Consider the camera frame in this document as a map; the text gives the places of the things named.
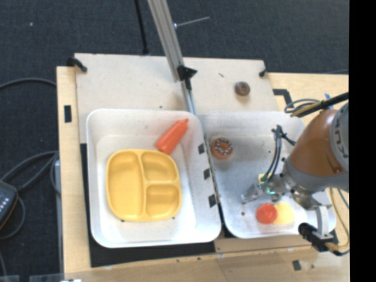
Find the yellow plate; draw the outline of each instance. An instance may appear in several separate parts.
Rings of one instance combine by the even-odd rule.
[[[157,150],[120,150],[109,158],[106,193],[111,211],[126,221],[169,219],[182,205],[175,161]]]

